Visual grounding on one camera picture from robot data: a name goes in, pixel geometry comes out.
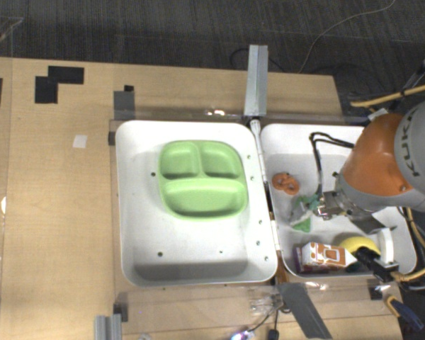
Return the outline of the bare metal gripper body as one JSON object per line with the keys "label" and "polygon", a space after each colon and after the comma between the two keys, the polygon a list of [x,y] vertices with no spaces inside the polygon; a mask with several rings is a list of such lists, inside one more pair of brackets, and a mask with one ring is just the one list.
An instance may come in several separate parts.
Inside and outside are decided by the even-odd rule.
{"label": "bare metal gripper body", "polygon": [[329,208],[331,219],[336,216],[353,215],[354,209],[352,205],[343,201],[344,197],[336,191],[323,192],[319,205],[325,205]]}

